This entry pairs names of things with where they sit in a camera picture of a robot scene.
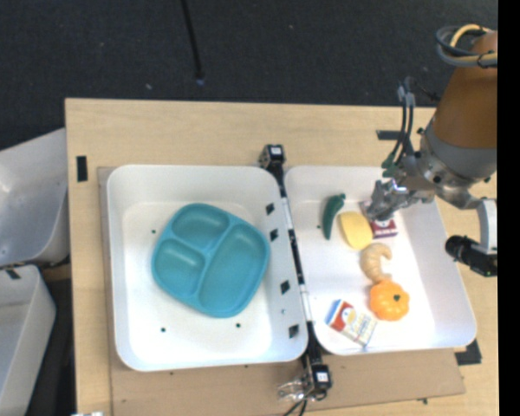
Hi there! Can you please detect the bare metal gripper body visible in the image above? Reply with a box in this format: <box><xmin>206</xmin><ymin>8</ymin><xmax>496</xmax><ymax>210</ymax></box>
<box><xmin>394</xmin><ymin>152</ymin><xmax>483</xmax><ymax>210</ymax></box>

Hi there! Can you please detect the red and white small carton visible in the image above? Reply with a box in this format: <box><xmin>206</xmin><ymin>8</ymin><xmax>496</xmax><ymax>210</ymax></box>
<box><xmin>358</xmin><ymin>200</ymin><xmax>400</xmax><ymax>239</ymax></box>

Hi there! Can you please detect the yellow oval toy food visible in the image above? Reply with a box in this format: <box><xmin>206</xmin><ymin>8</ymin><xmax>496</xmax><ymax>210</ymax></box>
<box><xmin>338</xmin><ymin>211</ymin><xmax>374</xmax><ymax>251</ymax></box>

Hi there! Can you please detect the green chili pepper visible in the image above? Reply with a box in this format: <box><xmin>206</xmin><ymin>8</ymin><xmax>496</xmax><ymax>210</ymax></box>
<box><xmin>321</xmin><ymin>192</ymin><xmax>348</xmax><ymax>241</ymax></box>

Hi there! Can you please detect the beige croissant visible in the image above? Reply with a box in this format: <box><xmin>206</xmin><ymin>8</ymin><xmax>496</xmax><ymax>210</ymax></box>
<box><xmin>359</xmin><ymin>243</ymin><xmax>393</xmax><ymax>283</ymax></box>

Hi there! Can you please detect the white plastic tray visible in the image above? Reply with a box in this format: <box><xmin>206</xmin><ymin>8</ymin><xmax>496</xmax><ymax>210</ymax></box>
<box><xmin>283</xmin><ymin>165</ymin><xmax>478</xmax><ymax>357</ymax></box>
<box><xmin>106</xmin><ymin>164</ymin><xmax>310</xmax><ymax>373</ymax></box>

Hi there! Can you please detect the thin black and white rod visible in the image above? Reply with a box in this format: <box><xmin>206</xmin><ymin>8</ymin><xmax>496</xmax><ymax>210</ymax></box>
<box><xmin>275</xmin><ymin>165</ymin><xmax>322</xmax><ymax>363</ymax></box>

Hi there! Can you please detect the orange pumpkin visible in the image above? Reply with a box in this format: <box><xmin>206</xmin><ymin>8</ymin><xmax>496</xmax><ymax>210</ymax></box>
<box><xmin>368</xmin><ymin>279</ymin><xmax>410</xmax><ymax>322</ymax></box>

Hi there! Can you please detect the white red and blue carton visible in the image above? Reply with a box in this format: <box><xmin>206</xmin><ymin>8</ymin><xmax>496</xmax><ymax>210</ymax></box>
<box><xmin>324</xmin><ymin>298</ymin><xmax>379</xmax><ymax>348</ymax></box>

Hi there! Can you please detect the blue divided plate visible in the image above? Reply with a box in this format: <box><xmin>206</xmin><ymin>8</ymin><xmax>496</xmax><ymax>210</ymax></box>
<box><xmin>150</xmin><ymin>202</ymin><xmax>272</xmax><ymax>320</ymax></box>

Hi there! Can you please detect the black cylinder on white bracket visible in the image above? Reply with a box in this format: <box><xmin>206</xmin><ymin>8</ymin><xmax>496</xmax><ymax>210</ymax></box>
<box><xmin>444</xmin><ymin>197</ymin><xmax>498</xmax><ymax>277</ymax></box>

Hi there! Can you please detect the black block with thin wires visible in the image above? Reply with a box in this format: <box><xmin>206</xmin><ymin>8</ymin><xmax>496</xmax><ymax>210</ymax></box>
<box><xmin>258</xmin><ymin>143</ymin><xmax>287</xmax><ymax>169</ymax></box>
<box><xmin>303</xmin><ymin>361</ymin><xmax>333</xmax><ymax>393</ymax></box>

